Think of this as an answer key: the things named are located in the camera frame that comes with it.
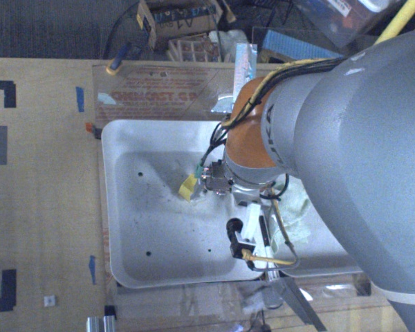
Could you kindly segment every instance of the cardboard box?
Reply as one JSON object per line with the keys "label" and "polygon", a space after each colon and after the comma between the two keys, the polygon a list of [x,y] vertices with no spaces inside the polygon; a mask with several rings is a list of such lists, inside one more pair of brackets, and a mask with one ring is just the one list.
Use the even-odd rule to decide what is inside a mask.
{"label": "cardboard box", "polygon": [[137,22],[149,35],[149,46],[164,50],[172,38],[214,30],[210,11],[217,23],[223,11],[216,0],[205,1],[209,9],[199,0],[140,0]]}

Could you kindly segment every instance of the clear plastic container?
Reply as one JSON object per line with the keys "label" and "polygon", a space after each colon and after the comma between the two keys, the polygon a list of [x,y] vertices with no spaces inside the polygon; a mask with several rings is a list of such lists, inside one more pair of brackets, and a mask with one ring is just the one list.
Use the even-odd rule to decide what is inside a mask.
{"label": "clear plastic container", "polygon": [[294,0],[295,5],[337,46],[374,27],[403,0]]}

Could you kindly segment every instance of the small white box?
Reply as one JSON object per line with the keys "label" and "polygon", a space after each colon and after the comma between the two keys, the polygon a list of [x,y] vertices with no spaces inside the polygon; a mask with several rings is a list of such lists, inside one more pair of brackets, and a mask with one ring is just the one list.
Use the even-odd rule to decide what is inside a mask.
{"label": "small white box", "polygon": [[55,295],[49,295],[44,297],[44,307],[55,306],[56,299]]}

